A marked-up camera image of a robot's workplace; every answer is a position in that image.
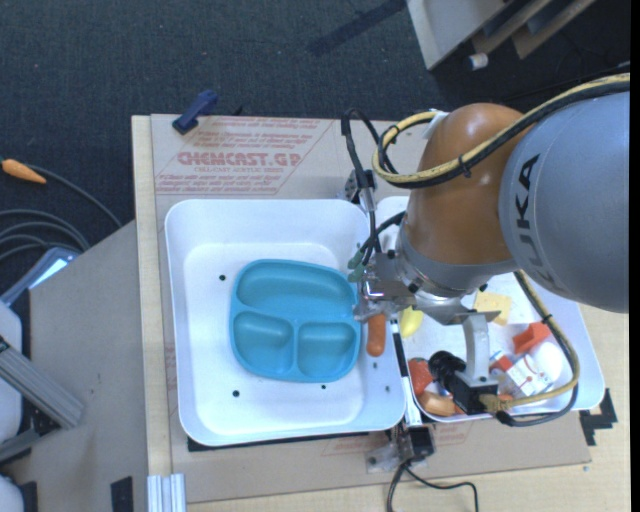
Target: cable tie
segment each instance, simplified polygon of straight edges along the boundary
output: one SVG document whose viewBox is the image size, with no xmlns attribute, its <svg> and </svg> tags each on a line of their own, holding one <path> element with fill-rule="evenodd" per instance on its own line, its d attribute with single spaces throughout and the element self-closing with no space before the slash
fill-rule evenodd
<svg viewBox="0 0 640 512">
<path fill-rule="evenodd" d="M 469 169 L 469 167 L 467 167 L 467 165 L 462 161 L 462 155 L 458 157 L 458 165 L 461 167 L 464 177 L 471 178 L 471 169 Z"/>
</svg>

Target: blue clamp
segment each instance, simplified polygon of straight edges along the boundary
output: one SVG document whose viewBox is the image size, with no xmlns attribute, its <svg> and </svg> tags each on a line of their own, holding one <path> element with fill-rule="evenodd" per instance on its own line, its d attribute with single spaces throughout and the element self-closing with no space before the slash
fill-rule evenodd
<svg viewBox="0 0 640 512">
<path fill-rule="evenodd" d="M 194 100 L 187 111 L 172 123 L 172 126 L 184 135 L 198 126 L 196 117 L 200 115 L 207 116 L 213 114 L 213 110 L 217 104 L 218 95 L 215 92 L 203 91 L 198 94 L 198 97 Z"/>
</svg>

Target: blue plate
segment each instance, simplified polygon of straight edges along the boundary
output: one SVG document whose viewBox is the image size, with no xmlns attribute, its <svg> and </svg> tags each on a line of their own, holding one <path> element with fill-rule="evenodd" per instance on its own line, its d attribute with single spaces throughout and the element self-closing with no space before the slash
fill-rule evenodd
<svg viewBox="0 0 640 512">
<path fill-rule="evenodd" d="M 355 285 L 337 270 L 289 260 L 257 260 L 238 274 L 231 297 L 231 347 L 264 377 L 331 382 L 360 351 Z"/>
</svg>

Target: black floor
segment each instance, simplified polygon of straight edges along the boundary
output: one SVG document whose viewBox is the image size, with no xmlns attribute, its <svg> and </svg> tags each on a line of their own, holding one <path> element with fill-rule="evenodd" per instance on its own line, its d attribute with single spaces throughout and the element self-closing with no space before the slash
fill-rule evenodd
<svg viewBox="0 0 640 512">
<path fill-rule="evenodd" d="M 219 114 L 335 118 L 358 107 L 401 119 L 475 101 L 524 111 L 614 73 L 630 60 L 630 27 L 630 0 L 599 0 L 525 60 L 508 42 L 470 72 L 465 43 L 429 72 L 403 0 L 9 0 L 0 155 L 59 173 L 124 223 L 134 212 L 132 115 L 179 114 L 205 89 L 219 94 Z M 116 229 L 56 182 L 0 176 L 0 212 L 18 208 L 58 215 L 90 244 Z M 0 217 L 0 231 L 24 221 Z M 39 252 L 6 256 L 25 242 L 0 242 L 1 292 Z"/>
</svg>

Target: white tray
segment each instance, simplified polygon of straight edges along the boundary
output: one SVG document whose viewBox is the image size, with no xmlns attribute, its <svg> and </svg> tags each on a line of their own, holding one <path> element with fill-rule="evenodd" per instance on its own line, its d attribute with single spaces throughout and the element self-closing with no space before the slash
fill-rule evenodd
<svg viewBox="0 0 640 512">
<path fill-rule="evenodd" d="M 377 221 L 383 222 L 407 208 L 407 197 L 394 196 L 383 199 L 378 204 Z M 393 226 L 384 232 L 381 237 L 381 245 L 384 250 L 393 248 L 397 236 L 398 228 Z M 555 295 L 546 289 L 532 283 L 547 309 L 553 314 L 568 339 L 571 341 L 580 360 L 580 379 L 578 381 L 578 396 L 572 409 L 586 410 L 596 407 L 602 401 L 605 391 L 604 378 L 600 365 L 596 358 L 589 333 L 580 313 L 578 304 Z M 495 276 L 489 280 L 488 290 L 511 298 L 512 304 L 509 312 L 508 324 L 500 326 L 494 322 L 489 323 L 489 339 L 491 352 L 500 349 L 507 355 L 513 355 L 512 337 L 521 332 L 526 325 L 537 322 L 540 317 L 529 303 L 528 299 L 520 289 L 513 274 L 503 274 Z M 475 294 L 469 295 L 462 300 L 468 308 L 473 307 Z M 420 328 L 412 335 L 403 340 L 405 357 L 410 360 L 414 357 L 429 359 L 438 350 L 447 350 L 452 354 L 465 359 L 466 346 L 464 333 L 461 326 L 443 326 L 435 320 L 425 315 Z M 554 387 L 559 387 L 571 378 L 569 363 L 563 354 L 560 354 L 562 369 L 560 376 L 555 381 Z M 541 370 L 550 368 L 558 364 L 557 361 L 536 361 Z M 538 414 L 555 412 L 562 409 L 569 401 L 571 392 L 566 392 L 558 397 L 536 402 L 527 406 L 516 407 L 510 411 L 513 415 Z M 456 414 L 449 417 L 433 416 L 422 409 L 417 399 L 417 407 L 427 416 L 440 422 L 469 421 L 475 419 L 488 418 L 487 414 L 467 416 Z"/>
<path fill-rule="evenodd" d="M 393 343 L 375 359 L 363 343 L 345 377 L 308 384 L 250 373 L 229 342 L 232 286 L 245 265 L 290 259 L 347 272 L 368 229 L 358 207 L 337 199 L 194 199 L 169 211 L 178 409 L 193 440 L 225 446 L 385 430 L 400 421 L 406 404 Z"/>
</svg>

